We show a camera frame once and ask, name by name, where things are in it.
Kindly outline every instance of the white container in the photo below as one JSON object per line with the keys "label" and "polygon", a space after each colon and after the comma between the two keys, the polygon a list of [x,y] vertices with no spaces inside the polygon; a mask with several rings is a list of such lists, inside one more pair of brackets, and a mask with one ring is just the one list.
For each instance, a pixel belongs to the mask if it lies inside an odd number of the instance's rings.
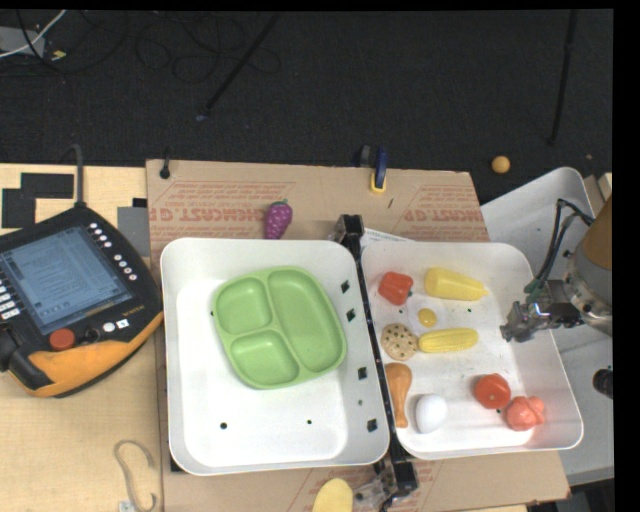
{"label": "white container", "polygon": [[[214,291],[243,274],[295,265],[322,284],[347,354],[310,381],[253,389],[235,374],[211,317]],[[329,241],[182,238],[161,257],[169,445],[195,475],[371,464],[389,445],[355,261]]]}
{"label": "white container", "polygon": [[[580,412],[553,337],[539,331],[535,339],[518,343],[502,338],[500,325],[515,300],[523,300],[523,287],[533,278],[525,256],[502,243],[387,242],[367,245],[362,254],[369,302],[380,339],[382,329],[400,322],[420,335],[430,329],[471,327],[478,343],[448,353],[418,351],[404,361],[413,373],[405,413],[407,428],[397,429],[404,448],[420,459],[445,459],[483,454],[561,450],[577,445],[583,434]],[[489,294],[478,301],[429,297],[424,276],[439,266],[481,281]],[[378,295],[382,276],[394,271],[414,280],[404,306],[394,306]],[[432,309],[438,322],[432,328],[416,322],[421,308]],[[393,360],[380,347],[383,363]],[[473,396],[473,384],[487,373],[507,379],[512,396],[537,395],[546,404],[543,425],[516,432],[501,413],[485,409]],[[447,419],[438,430],[422,434],[416,428],[415,407],[420,396],[435,393],[447,401]]]}

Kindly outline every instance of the red emergency stop button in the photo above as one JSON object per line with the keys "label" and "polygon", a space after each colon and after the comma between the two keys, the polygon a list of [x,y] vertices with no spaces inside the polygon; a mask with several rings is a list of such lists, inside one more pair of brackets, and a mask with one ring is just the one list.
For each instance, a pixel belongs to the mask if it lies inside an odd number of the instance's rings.
{"label": "red emergency stop button", "polygon": [[75,342],[76,335],[71,329],[57,329],[49,335],[49,345],[56,352],[73,347]]}

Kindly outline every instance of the white string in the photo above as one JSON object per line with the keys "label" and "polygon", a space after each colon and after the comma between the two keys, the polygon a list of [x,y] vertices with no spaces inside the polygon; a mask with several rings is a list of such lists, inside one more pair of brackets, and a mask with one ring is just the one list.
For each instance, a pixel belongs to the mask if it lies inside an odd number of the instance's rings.
{"label": "white string", "polygon": [[[53,27],[56,23],[58,23],[58,21],[60,20],[60,18],[62,18],[65,14],[67,13],[66,9],[62,9],[58,15],[53,18],[49,23],[47,23],[47,26],[44,27],[42,29],[42,31],[33,38],[33,40],[31,41],[31,45],[34,45],[35,43],[37,43],[40,39],[42,39],[42,36],[44,36],[51,27]],[[26,50],[30,48],[30,46],[28,44],[25,44],[24,46],[21,46],[20,48],[16,48],[15,50],[11,50],[5,53],[0,53],[0,59],[3,57],[9,57],[10,55],[15,55],[16,53],[20,53],[23,50]]]}

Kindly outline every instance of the green plate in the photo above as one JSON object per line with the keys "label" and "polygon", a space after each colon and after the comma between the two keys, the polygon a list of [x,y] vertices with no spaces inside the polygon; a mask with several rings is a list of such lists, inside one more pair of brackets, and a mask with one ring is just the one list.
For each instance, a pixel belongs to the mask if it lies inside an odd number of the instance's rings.
{"label": "green plate", "polygon": [[299,267],[274,267],[227,281],[213,317],[231,365],[249,386],[274,389],[340,365],[347,342],[331,299]]}

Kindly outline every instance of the toy cookie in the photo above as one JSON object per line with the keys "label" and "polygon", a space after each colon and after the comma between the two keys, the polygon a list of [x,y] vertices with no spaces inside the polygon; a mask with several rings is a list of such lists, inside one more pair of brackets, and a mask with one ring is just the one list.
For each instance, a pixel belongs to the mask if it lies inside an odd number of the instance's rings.
{"label": "toy cookie", "polygon": [[406,361],[415,355],[418,337],[406,325],[389,324],[382,330],[380,345],[392,359]]}

